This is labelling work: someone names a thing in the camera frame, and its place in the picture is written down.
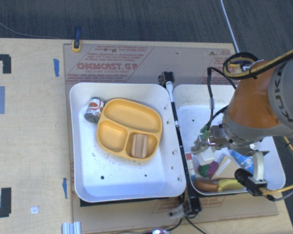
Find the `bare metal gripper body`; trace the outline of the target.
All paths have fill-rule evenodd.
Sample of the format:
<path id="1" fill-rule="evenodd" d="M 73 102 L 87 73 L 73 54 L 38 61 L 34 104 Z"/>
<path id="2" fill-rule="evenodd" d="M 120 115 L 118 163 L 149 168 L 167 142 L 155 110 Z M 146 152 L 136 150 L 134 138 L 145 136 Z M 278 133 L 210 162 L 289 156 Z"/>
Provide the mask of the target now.
<path id="1" fill-rule="evenodd" d="M 233 140 L 224 131 L 222 125 L 212 125 L 209 129 L 208 140 L 216 142 L 216 150 L 233 149 Z"/>

